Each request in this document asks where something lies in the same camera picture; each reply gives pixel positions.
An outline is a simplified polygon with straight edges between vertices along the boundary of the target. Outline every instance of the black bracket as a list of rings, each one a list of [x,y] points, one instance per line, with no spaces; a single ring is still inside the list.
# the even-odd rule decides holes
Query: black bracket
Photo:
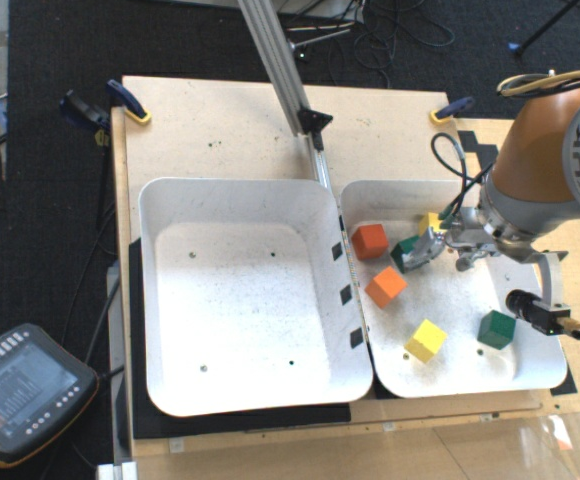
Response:
[[[316,110],[309,110],[302,108],[297,113],[299,122],[303,133],[312,134],[312,143],[317,151],[323,151],[323,138],[321,137],[321,130],[332,122],[332,116],[317,112]]]

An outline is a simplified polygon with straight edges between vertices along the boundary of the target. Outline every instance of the green cube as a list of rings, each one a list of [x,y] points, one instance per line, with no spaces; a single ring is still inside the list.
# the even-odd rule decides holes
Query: green cube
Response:
[[[492,310],[481,319],[477,340],[501,350],[512,343],[516,324],[516,319]]]
[[[414,244],[417,243],[417,240],[419,240],[419,235],[414,235],[410,238],[406,238],[405,240],[401,240],[401,242],[395,245],[394,249],[392,249],[390,252],[390,257],[394,260],[402,274],[405,274],[403,255],[410,254],[412,252],[412,249],[414,249]]]

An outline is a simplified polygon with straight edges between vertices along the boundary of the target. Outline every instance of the cube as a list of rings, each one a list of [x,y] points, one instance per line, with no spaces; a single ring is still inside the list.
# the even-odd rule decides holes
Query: cube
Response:
[[[405,274],[403,256],[412,252],[412,249],[414,249],[414,244],[417,243],[417,240],[419,240],[419,235],[414,235],[410,238],[406,238],[405,240],[401,240],[401,242],[395,245],[394,249],[392,249],[390,252],[390,257],[395,262],[397,268],[402,274]]]
[[[426,229],[432,226],[432,231],[441,231],[441,221],[439,220],[439,214],[437,213],[426,213],[423,218],[419,221],[419,236],[425,233]]]
[[[388,237],[381,224],[366,224],[352,235],[352,245],[357,258],[378,258],[388,249]]]
[[[408,283],[392,267],[386,267],[366,286],[365,292],[381,309],[399,295]]]
[[[512,343],[517,320],[492,310],[481,319],[477,340],[490,347],[501,350]]]
[[[410,336],[405,349],[420,361],[427,363],[439,352],[447,337],[445,331],[426,318]]]

